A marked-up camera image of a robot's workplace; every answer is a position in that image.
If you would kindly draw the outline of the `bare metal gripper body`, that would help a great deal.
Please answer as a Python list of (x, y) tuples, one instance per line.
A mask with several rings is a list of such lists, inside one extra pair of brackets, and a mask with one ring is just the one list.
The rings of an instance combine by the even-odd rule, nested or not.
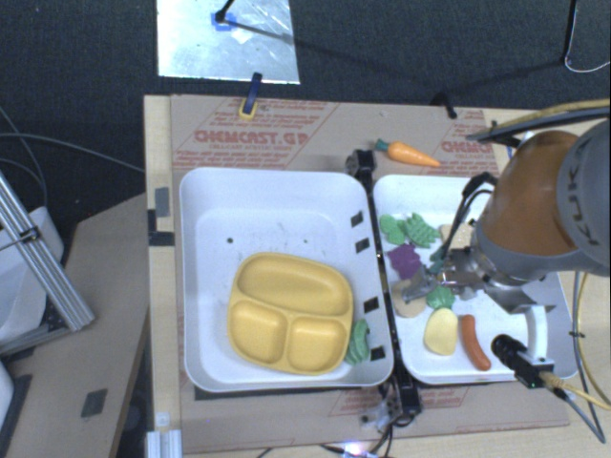
[(452, 249), (441, 270), (441, 284), (452, 291), (461, 285), (471, 285), (478, 291), (486, 291), (495, 285), (495, 274), (495, 266), (479, 250)]

